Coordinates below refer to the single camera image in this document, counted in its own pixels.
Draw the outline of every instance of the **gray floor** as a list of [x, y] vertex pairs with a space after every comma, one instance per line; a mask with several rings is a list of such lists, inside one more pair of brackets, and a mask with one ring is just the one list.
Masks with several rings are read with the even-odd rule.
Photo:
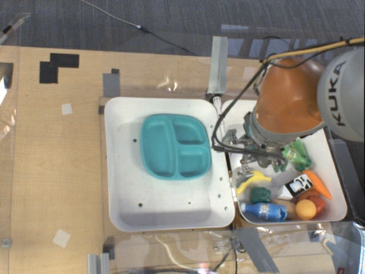
[[[364, 36], [365, 0], [86, 0], [142, 25], [197, 55], [210, 55], [213, 35], [229, 38], [229, 56], [262, 58], [274, 51]], [[0, 27], [30, 13], [7, 44], [156, 54], [189, 53], [115, 20], [78, 0], [0, 0]], [[265, 39], [278, 36], [280, 39]], [[335, 54], [319, 60], [326, 63]], [[364, 145], [351, 143], [364, 183]]]

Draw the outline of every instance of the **orange ball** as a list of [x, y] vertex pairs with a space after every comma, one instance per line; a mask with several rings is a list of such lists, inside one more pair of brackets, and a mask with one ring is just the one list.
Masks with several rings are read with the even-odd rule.
[[300, 219], [310, 220], [315, 216], [317, 209], [312, 201], [305, 199], [297, 203], [297, 205], [295, 206], [295, 212]]

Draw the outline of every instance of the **wooden table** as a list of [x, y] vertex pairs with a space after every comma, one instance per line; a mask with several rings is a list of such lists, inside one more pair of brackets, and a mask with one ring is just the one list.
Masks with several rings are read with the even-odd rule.
[[[39, 62], [49, 61], [50, 53], [79, 54], [79, 68], [60, 68], [58, 84], [40, 84]], [[2, 233], [9, 230], [11, 213], [9, 273], [87, 273], [87, 255], [101, 254], [106, 239], [98, 114], [103, 74], [120, 70], [124, 96], [201, 98], [210, 58], [2, 46], [0, 61], [14, 63], [12, 92], [0, 110], [6, 101], [17, 103], [16, 137], [8, 138], [15, 139], [14, 171], [9, 153], [1, 155], [0, 163], [3, 188], [11, 188], [5, 175], [13, 173], [12, 196], [0, 188]], [[236, 94], [258, 66], [257, 61], [229, 59], [228, 95]], [[62, 105], [68, 103], [72, 114], [63, 115]], [[9, 107], [4, 114], [9, 111], [14, 112]], [[64, 248], [52, 242], [59, 229], [70, 234]], [[2, 253], [0, 273], [7, 261]], [[312, 260], [325, 271], [331, 263], [323, 263], [324, 256]]]

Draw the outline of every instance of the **blue bottle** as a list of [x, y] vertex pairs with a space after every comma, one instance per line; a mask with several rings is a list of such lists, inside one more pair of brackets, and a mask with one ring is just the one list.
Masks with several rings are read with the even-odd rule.
[[241, 203], [240, 209], [242, 213], [249, 212], [258, 218], [270, 221], [284, 221], [287, 216], [287, 210], [284, 205], [272, 203], [256, 203], [253, 205]]

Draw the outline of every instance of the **teal plate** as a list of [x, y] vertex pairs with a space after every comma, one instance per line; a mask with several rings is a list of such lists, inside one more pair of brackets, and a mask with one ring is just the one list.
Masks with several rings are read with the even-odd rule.
[[211, 165], [206, 130], [191, 116], [147, 117], [141, 129], [141, 154], [145, 169], [159, 179], [197, 178]]

